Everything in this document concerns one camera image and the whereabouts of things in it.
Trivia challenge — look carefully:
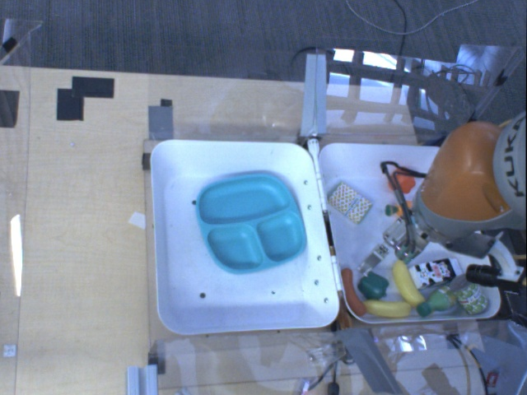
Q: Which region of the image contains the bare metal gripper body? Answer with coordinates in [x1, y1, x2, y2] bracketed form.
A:
[382, 216, 430, 261]

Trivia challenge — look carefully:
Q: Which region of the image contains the white plastic tray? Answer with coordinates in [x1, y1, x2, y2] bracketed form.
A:
[150, 139, 341, 337]
[319, 142, 503, 326]

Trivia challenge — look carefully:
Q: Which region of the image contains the green bell pepper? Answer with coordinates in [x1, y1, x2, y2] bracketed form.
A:
[357, 271, 390, 301]

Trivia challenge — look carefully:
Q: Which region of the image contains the red sausage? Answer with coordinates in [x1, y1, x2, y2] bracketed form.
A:
[340, 267, 368, 318]

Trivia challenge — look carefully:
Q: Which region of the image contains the yellow banana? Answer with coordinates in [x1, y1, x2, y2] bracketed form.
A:
[362, 299, 413, 319]
[391, 258, 427, 308]

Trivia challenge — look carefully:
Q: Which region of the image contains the black and white carton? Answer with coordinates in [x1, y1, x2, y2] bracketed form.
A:
[408, 257, 464, 291]

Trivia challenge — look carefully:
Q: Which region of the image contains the orange toy vegetable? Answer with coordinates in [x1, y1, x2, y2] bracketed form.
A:
[388, 172, 417, 193]

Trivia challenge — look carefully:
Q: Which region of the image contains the green bottle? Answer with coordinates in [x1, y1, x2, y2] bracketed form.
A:
[416, 286, 459, 318]

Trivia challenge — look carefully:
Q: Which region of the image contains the green patterned can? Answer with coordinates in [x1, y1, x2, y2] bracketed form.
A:
[456, 282, 489, 316]

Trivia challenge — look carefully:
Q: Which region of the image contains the blue divided plate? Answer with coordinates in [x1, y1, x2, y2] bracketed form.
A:
[195, 173, 308, 276]

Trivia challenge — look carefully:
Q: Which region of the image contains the black cylinder on white bracket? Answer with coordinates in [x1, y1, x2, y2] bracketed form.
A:
[464, 240, 526, 294]

